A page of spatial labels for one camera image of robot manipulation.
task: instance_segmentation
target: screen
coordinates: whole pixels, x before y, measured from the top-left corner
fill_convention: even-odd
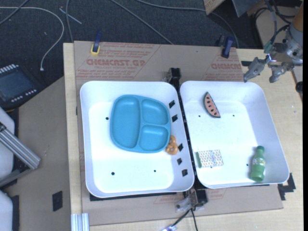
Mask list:
[[[9,100],[33,88],[31,81],[20,71],[0,75],[0,97]]]

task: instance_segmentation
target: bottle label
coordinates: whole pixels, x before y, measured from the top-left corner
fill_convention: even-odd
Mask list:
[[[265,160],[263,158],[257,157],[252,160],[252,164],[265,166]]]

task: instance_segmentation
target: black electronic device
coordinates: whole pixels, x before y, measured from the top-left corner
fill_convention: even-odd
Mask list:
[[[11,64],[0,68],[0,107],[4,110],[19,107],[43,88],[24,67]]]

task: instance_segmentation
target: robotic hand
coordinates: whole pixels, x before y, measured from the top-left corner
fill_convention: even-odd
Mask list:
[[[303,64],[303,12],[304,2],[302,2],[293,22],[287,26],[286,35],[282,43],[272,43],[270,40],[266,46],[264,53],[267,54],[264,60],[257,57],[249,65],[248,71],[244,74],[244,82],[256,77],[264,69],[267,64],[271,70],[272,75],[269,79],[273,83],[279,79],[287,71],[292,71],[295,66]]]

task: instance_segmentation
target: green plastic object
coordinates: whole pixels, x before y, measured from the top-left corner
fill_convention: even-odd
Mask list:
[[[264,179],[265,170],[265,158],[264,158],[264,147],[257,146],[256,154],[252,160],[252,170],[250,178],[254,181],[260,182]]]

